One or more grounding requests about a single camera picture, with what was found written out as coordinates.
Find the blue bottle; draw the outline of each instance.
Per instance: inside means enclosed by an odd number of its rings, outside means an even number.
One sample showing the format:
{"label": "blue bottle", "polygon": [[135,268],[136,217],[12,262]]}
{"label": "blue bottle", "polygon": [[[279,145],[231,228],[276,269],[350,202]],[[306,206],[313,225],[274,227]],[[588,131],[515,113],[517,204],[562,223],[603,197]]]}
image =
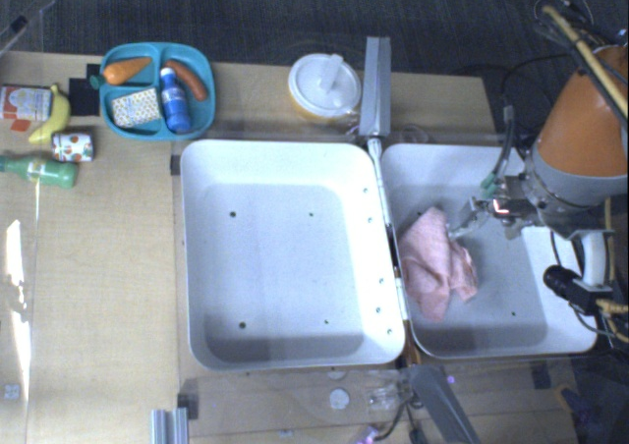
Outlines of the blue bottle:
{"label": "blue bottle", "polygon": [[184,134],[192,128],[186,93],[177,84],[175,71],[166,67],[159,71],[163,84],[161,104],[166,116],[166,126],[171,132]]}

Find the tan tube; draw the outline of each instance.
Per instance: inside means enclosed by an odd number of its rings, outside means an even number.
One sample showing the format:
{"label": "tan tube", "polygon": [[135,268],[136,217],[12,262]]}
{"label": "tan tube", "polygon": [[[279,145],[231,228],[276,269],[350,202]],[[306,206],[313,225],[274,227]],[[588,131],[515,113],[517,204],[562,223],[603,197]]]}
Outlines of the tan tube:
{"label": "tan tube", "polygon": [[[611,46],[597,53],[627,79],[627,48]],[[627,86],[614,84],[625,100]],[[587,75],[576,72],[568,80],[538,137],[538,151],[551,167],[587,177],[627,174],[620,122]]]}

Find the brown sausage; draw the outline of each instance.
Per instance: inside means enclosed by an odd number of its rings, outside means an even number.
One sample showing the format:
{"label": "brown sausage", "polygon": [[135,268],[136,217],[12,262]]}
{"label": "brown sausage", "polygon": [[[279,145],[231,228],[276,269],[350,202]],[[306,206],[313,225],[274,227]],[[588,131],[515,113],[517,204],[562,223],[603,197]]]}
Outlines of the brown sausage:
{"label": "brown sausage", "polygon": [[168,60],[164,63],[164,67],[170,67],[175,71],[177,78],[190,89],[196,100],[203,102],[207,98],[207,89],[205,89],[202,81],[183,63],[176,60]]}

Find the green bottle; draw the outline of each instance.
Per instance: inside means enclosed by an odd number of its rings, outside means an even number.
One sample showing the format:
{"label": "green bottle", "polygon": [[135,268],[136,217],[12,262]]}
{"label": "green bottle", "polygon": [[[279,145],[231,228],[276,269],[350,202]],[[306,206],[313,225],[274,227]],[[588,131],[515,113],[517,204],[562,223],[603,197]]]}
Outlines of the green bottle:
{"label": "green bottle", "polygon": [[0,156],[0,172],[12,172],[27,181],[39,181],[43,186],[69,189],[77,180],[77,169],[75,163],[59,163],[52,159]]}

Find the lid handle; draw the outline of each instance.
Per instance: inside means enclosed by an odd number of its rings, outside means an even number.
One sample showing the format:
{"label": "lid handle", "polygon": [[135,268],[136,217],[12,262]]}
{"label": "lid handle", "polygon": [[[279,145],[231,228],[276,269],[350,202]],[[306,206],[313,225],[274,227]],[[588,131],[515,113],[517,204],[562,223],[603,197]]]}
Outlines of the lid handle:
{"label": "lid handle", "polygon": [[336,81],[338,71],[341,68],[342,64],[343,57],[339,55],[330,55],[329,60],[325,62],[325,66],[323,67],[323,74],[318,82],[318,86],[325,93],[329,93],[334,86],[334,82]]}

